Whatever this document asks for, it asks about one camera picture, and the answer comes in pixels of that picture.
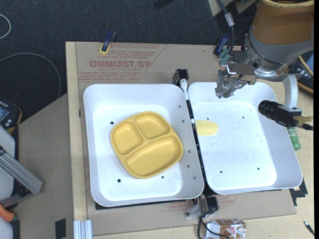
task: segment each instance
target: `small box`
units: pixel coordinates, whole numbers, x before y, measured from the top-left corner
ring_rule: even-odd
[[[246,235],[246,224],[238,219],[231,220],[214,220],[207,224],[207,227],[214,233],[227,236],[230,239],[235,238],[245,238]],[[207,231],[206,238],[214,239],[225,239],[226,237],[221,237],[214,235]]]

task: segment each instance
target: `yellow cable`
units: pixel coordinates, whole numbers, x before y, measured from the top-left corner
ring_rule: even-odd
[[[307,71],[307,73],[311,76],[314,77],[314,72],[311,70],[311,68],[307,65],[307,63],[304,61],[302,56],[298,57],[300,63],[303,65],[303,67],[305,68],[305,70]]]
[[[306,2],[299,2],[299,3],[281,3],[281,2],[275,2],[275,1],[271,1],[271,0],[261,0],[264,3],[271,5],[271,6],[275,6],[275,7],[281,7],[281,8],[299,8],[299,7],[306,7],[306,6],[310,6],[310,5],[314,5],[315,4],[315,0],[310,0],[310,1],[306,1]]]

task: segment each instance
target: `wooden edge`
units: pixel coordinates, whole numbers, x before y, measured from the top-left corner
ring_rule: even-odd
[[[73,215],[75,221],[87,220],[85,176],[83,163],[80,101],[77,77],[75,42],[66,42],[66,67],[70,118],[71,169],[73,191]]]

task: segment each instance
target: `black pen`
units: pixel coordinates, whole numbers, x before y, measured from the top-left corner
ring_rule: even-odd
[[[305,223],[307,229],[308,229],[313,235],[315,235],[315,232],[314,232],[313,229],[310,227],[310,225],[308,224],[308,222],[305,221],[304,223]]]

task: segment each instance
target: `yellow plate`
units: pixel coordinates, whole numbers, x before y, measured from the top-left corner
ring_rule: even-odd
[[[115,125],[111,143],[126,170],[138,178],[149,178],[167,170],[183,155],[178,135],[155,112],[135,114]]]

